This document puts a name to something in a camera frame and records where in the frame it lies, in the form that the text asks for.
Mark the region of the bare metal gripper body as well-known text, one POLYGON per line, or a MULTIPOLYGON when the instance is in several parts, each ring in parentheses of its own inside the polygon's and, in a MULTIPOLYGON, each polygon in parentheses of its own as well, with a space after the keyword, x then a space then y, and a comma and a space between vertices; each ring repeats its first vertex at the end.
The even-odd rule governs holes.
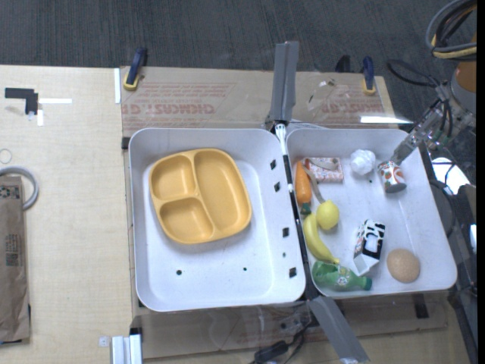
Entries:
POLYGON ((437 89, 436 100, 407 136, 407 145, 426 143, 431 149, 447 146, 467 127, 474 126, 474 115, 464 108, 449 89, 437 89))

